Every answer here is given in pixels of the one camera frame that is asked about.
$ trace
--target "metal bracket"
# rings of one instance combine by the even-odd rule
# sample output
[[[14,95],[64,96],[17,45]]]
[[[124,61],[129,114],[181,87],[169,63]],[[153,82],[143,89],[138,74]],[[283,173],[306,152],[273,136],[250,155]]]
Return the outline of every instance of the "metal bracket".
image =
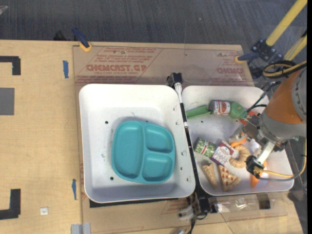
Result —
[[[91,234],[91,224],[72,224],[71,234]]]
[[[265,40],[260,39],[252,48],[251,51],[254,53],[258,53],[259,57],[267,62],[275,62],[280,61],[284,57],[281,53],[277,52],[276,49],[273,48],[273,46],[269,46]]]
[[[183,83],[182,74],[181,73],[171,73],[167,77],[167,85],[175,89],[176,83]]]

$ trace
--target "yellow cable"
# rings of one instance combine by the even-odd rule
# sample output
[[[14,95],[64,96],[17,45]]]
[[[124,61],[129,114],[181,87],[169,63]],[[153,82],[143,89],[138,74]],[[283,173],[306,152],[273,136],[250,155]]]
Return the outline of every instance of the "yellow cable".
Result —
[[[304,170],[306,169],[306,165],[307,165],[307,139],[305,141],[305,151],[304,151],[304,165],[302,167],[302,170],[300,171],[300,175],[304,172]],[[276,172],[272,172],[272,171],[266,171],[263,170],[263,173],[267,173],[267,174],[272,174],[272,175],[276,175],[276,176],[280,176],[280,177],[287,177],[287,178],[291,178],[294,177],[293,175],[286,175],[286,174],[280,174],[280,173],[276,173]]]
[[[264,70],[263,70],[263,75],[266,76],[266,77],[275,77],[275,76],[280,76],[280,75],[283,75],[283,74],[287,74],[289,72],[291,72],[292,70],[296,69],[297,67],[301,66],[301,65],[304,65],[306,64],[307,61],[303,61],[295,66],[291,66],[291,65],[288,65],[288,64],[283,64],[283,63],[275,63],[275,64],[271,64],[269,66],[267,66]],[[286,67],[287,69],[285,70],[282,70],[282,71],[278,71],[278,72],[274,72],[274,73],[268,73],[268,70],[271,69],[271,68],[274,68],[274,67],[280,67],[280,66],[283,66],[283,67]]]

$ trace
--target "teal plate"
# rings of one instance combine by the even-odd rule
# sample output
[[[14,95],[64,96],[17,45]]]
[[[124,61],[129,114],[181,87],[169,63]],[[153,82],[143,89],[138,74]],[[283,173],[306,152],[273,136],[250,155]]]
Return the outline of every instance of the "teal plate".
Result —
[[[126,180],[162,183],[175,166],[176,149],[172,134],[164,127],[145,121],[118,125],[112,146],[112,166]]]

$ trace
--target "gray carpet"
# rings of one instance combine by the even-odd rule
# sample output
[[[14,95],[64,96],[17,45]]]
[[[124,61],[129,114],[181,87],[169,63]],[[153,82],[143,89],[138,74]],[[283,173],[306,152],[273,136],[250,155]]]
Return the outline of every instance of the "gray carpet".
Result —
[[[89,41],[240,44],[245,53],[267,38],[296,0],[0,0],[0,39],[73,40],[77,27]],[[307,29],[307,6],[274,45],[285,54]],[[307,59],[305,47],[294,59]],[[294,149],[302,143],[292,143]],[[300,163],[299,155],[295,157]],[[307,233],[306,174],[296,202]]]

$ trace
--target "pizza slice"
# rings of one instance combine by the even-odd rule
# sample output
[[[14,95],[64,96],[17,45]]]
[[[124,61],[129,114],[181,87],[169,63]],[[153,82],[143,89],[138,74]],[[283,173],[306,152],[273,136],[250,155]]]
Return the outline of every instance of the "pizza slice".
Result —
[[[206,178],[208,179],[209,183],[211,184],[211,186],[215,189],[218,186],[216,177],[215,177],[215,168],[214,168],[214,164],[210,163],[208,165],[204,165],[203,167],[204,170],[204,174],[206,176]]]
[[[218,170],[220,173],[220,180],[223,191],[225,192],[230,191],[241,182],[241,178],[230,173],[230,171],[225,167],[218,165]]]

